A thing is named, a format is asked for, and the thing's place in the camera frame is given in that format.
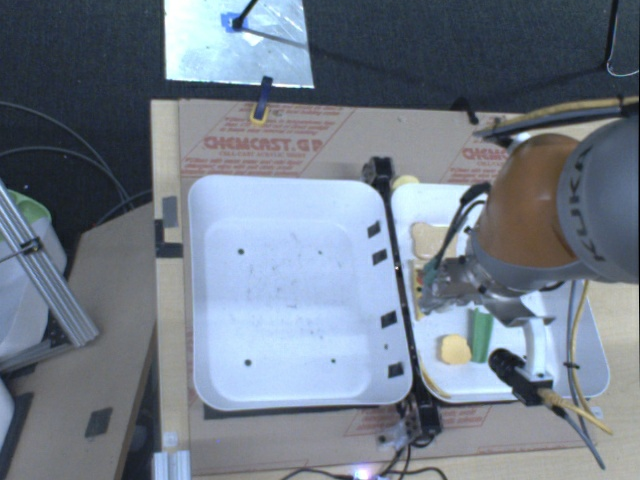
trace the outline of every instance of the cardboard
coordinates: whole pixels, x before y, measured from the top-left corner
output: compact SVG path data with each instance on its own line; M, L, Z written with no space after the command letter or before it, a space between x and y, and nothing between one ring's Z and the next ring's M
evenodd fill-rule
M377 437L398 421L395 407L285 414L216 413L204 407L191 375L186 194L196 179L216 173L358 179L363 164L372 156L391 156L397 174L412 174L422 182L491 180L506 153L472 134L476 128L507 116L478 114L480 124L476 127L463 112L271 104L268 122L257 127L249 122L251 107L250 102L232 101L178 104L192 472L209 475L385 462L393 450L380 447ZM562 133L580 139L595 127L565 127ZM166 135L163 140L170 140ZM442 408L441 419L443 433L431 446L416 451L416 457L582 445L565 423L543 407L530 409L519 403L449 406Z

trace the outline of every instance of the black pole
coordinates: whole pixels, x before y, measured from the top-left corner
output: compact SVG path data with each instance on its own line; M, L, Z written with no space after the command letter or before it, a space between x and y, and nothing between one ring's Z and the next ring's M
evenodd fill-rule
M604 52L604 67L607 66L613 52L613 39L616 34L616 22L618 20L618 5L620 0L611 1L611 14L609 15L609 32L607 34L607 48Z
M237 18L234 18L231 21L231 26L233 27L233 30L242 29L242 25L244 25L244 20L246 19L247 15L251 12L251 9L253 9L253 6L256 5L257 3L258 3L258 0L251 0L251 2L249 2L247 7L245 7L244 11L242 11L242 14L240 14L240 16L238 16Z

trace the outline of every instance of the green object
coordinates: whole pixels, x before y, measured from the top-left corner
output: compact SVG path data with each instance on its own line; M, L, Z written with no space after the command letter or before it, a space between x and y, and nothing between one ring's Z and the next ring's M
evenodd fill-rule
M13 190L9 190L8 192L11 196L11 199L13 199L13 202L18 207L18 210L20 210L20 213L24 215L29 224L33 224L43 217L46 217L47 220L51 222L51 214L44 205L40 204L38 201L31 199L30 197L22 195L18 192L14 192ZM3 241L4 237L2 236L2 233L0 233L0 242Z
M471 360L474 363L487 362L492 332L493 315L483 313L476 308L473 311L473 339L471 340Z

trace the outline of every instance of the wooden edge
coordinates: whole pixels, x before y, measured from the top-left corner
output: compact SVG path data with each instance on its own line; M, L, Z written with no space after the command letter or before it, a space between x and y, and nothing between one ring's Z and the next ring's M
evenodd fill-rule
M162 220L165 198L176 198L178 225L164 228L164 240L181 244L178 125L177 102L151 102L154 219ZM161 449L167 452L188 450L184 265L181 257L156 258L156 293Z

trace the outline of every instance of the metal plate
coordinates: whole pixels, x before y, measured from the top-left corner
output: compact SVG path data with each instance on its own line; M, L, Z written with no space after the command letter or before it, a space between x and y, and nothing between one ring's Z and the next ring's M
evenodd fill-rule
M260 0L233 31L249 1L165 0L167 79L313 88L302 0Z

